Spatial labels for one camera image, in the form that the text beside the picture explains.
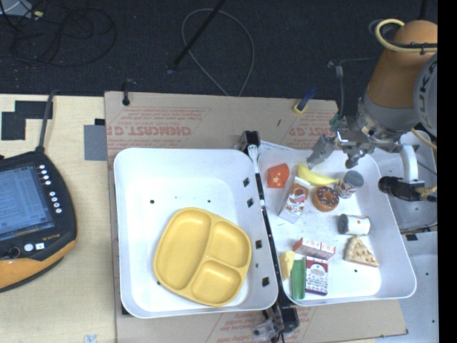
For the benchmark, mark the long red and white box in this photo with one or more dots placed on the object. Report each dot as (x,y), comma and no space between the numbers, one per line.
(314,248)

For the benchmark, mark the white plastic tray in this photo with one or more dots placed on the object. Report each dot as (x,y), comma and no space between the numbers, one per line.
(150,177)
(357,281)

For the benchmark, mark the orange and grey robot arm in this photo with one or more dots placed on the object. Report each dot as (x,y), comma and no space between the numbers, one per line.
(392,70)

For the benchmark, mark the slice of pizza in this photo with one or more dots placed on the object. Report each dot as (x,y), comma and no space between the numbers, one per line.
(358,252)

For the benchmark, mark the red and white can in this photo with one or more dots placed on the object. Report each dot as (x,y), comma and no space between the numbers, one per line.
(350,186)

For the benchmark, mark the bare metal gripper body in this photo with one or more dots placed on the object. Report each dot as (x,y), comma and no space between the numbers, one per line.
(357,136)

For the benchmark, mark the yellow banana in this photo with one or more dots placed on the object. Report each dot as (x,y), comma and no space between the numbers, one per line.
(314,179)

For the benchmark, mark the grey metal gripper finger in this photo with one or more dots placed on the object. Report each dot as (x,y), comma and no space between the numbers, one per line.
(355,159)
(321,150)

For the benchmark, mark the brown doughnut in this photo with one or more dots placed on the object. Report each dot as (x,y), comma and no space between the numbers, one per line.
(325,198)

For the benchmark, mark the brown cardboard board red print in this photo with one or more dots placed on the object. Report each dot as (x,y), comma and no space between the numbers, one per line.
(214,127)

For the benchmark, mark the thin black and white rod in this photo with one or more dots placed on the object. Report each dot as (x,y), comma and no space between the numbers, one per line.
(265,211)

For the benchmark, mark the brown and white carton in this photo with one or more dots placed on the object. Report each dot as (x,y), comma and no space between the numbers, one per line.
(294,200)

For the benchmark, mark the black cylinder on white bracket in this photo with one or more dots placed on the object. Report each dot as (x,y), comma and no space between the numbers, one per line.
(400,188)

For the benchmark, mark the white can with grey lid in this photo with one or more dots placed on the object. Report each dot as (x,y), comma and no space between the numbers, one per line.
(357,225)

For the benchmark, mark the yellow divided plate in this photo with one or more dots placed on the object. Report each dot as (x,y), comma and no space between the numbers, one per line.
(185,248)

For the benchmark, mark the yellow cheese wedge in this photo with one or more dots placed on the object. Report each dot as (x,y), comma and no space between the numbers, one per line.
(285,264)

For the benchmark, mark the red and white packet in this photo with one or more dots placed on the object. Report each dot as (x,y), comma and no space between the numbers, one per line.
(316,276)

